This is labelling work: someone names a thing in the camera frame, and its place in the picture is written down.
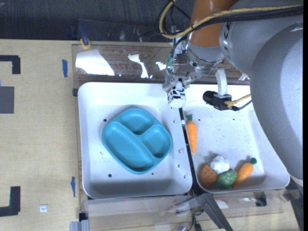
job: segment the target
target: wooden table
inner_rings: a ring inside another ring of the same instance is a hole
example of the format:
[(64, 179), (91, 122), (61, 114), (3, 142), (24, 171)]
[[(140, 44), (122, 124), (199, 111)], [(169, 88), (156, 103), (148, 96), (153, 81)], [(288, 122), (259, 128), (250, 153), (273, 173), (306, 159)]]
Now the wooden table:
[[(0, 55), (21, 58), (19, 75), (12, 74), (11, 62), (0, 62), (1, 86), (14, 87), (14, 114), (0, 114), (0, 207), (9, 205), (10, 187), (21, 187), (21, 210), (16, 216), (0, 217), (0, 230), (69, 230), (69, 223), (78, 220), (73, 44), (78, 42), (0, 40)], [(68, 77), (62, 60), (68, 62)], [(48, 211), (40, 212), (44, 204)], [(299, 230), (290, 202), (281, 205), (283, 213), (228, 221), (236, 230)], [(202, 226), (216, 228), (212, 221)], [(168, 225), (125, 230), (168, 230)]]

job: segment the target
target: orange carrot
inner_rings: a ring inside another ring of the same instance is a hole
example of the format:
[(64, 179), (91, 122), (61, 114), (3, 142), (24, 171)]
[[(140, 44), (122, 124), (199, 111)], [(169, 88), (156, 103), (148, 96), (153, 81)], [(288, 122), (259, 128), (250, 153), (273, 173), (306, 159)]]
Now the orange carrot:
[(237, 177), (235, 182), (232, 184), (232, 187), (241, 184), (251, 173), (254, 171), (253, 164), (256, 164), (257, 160), (255, 158), (251, 158), (250, 163), (245, 163), (237, 172)]
[(188, 119), (186, 128), (187, 128), (189, 145), (191, 146), (192, 153), (195, 153), (197, 145), (197, 124), (193, 122), (192, 114), (187, 115), (186, 118)]

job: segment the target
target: yellow cable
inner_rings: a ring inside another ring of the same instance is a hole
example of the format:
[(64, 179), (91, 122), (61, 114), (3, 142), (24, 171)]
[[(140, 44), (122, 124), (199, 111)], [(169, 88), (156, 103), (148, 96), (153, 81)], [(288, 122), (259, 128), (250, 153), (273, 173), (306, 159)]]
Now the yellow cable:
[(239, 103), (240, 101), (249, 98), (251, 96), (251, 94), (248, 94), (246, 96), (243, 96), (241, 98), (239, 98), (238, 100), (234, 100), (234, 101), (225, 101), (225, 104), (228, 106), (228, 108), (232, 108), (232, 106), (234, 106), (235, 104)]
[(213, 18), (223, 17), (227, 14), (246, 13), (246, 12), (255, 12), (255, 11), (271, 11), (271, 10), (287, 9), (287, 8), (293, 8), (293, 7), (300, 6), (300, 5), (289, 5), (289, 6), (256, 7), (256, 8), (243, 8), (243, 9), (234, 9), (234, 10), (228, 10), (228, 11), (220, 11), (218, 13), (215, 13), (215, 14), (212, 14), (210, 16), (203, 18), (202, 20), (196, 22), (195, 24), (193, 24), (192, 26), (190, 26), (189, 28), (185, 29), (184, 31), (182, 31), (178, 34), (170, 35), (170, 34), (165, 33), (164, 28), (163, 28), (163, 21), (165, 19), (165, 16), (166, 16), (168, 10), (170, 9), (170, 7), (172, 6), (172, 4), (175, 1), (177, 1), (177, 0), (172, 0), (170, 3), (168, 3), (168, 5), (164, 9), (164, 11), (163, 11), (163, 13), (160, 17), (160, 20), (159, 20), (159, 31), (160, 31), (160, 33), (163, 34), (163, 36), (165, 38), (168, 38), (168, 39), (176, 39), (176, 38), (183, 37), (186, 34), (192, 32), (194, 28), (198, 27), (202, 23), (207, 22), (207, 21), (209, 21), (210, 19), (213, 19)]
[(166, 6), (165, 10), (163, 11), (161, 17), (160, 17), (160, 21), (159, 21), (159, 30), (161, 33), (165, 33), (164, 29), (163, 29), (163, 21), (164, 18), (168, 12), (168, 10), (170, 9), (170, 7), (174, 4), (174, 2), (177, 0), (172, 0), (170, 3), (168, 3), (168, 5)]

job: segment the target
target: metal bracket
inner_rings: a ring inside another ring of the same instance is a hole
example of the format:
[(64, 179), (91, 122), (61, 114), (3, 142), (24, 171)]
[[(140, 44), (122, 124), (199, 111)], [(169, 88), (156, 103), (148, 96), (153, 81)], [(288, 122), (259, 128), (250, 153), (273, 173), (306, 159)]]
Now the metal bracket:
[(71, 221), (69, 224), (70, 231), (90, 231), (89, 220)]
[(225, 229), (226, 231), (233, 231), (232, 227), (230, 226), (225, 215), (222, 213), (221, 209), (217, 205), (212, 194), (204, 193), (196, 197), (196, 200), (219, 229)]
[(215, 73), (218, 85), (218, 95), (224, 96), (228, 94), (228, 83), (225, 69), (218, 69)]

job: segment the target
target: blue tape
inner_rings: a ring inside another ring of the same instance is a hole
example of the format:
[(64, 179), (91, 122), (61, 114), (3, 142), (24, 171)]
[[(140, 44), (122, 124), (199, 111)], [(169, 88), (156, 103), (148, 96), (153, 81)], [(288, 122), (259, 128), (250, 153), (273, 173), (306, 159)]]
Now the blue tape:
[(84, 45), (89, 45), (86, 28), (82, 24), (79, 24), (78, 28), (79, 28), (81, 38), (82, 38)]
[(76, 197), (76, 191), (75, 191), (75, 177), (72, 176), (72, 180), (71, 180), (71, 186), (72, 186), (72, 190), (73, 190), (73, 195), (74, 195), (74, 198)]
[(64, 77), (68, 77), (67, 75), (67, 60), (62, 60), (62, 70), (63, 70), (63, 74)]

